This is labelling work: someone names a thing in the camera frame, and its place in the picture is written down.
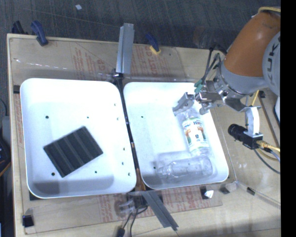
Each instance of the blue clamp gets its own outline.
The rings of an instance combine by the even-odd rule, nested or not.
[[[146,34],[145,37],[148,39],[150,43],[150,49],[154,54],[159,54],[161,52],[157,40],[151,34]]]
[[[47,45],[48,40],[45,38],[45,33],[44,33],[43,26],[41,25],[41,23],[37,20],[34,20],[31,23],[31,28],[32,28],[33,32],[37,35],[36,39],[39,42],[39,44],[41,46]]]

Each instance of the transparent water bottle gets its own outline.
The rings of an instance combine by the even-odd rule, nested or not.
[[[179,179],[187,175],[202,177],[213,174],[213,167],[206,155],[194,156],[186,159],[174,160],[166,166],[160,167],[157,174],[161,179]]]
[[[211,150],[199,112],[194,108],[190,108],[177,114],[177,118],[182,124],[191,155],[209,154]]]

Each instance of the gray carpet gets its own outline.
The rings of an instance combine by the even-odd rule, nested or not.
[[[119,27],[132,23],[135,43],[148,43],[149,32],[160,45],[227,49],[258,8],[280,5],[281,0],[0,0],[0,98],[8,103],[6,34],[17,20],[29,34],[38,20],[47,36],[107,41],[118,41]],[[0,127],[3,115],[0,103]]]

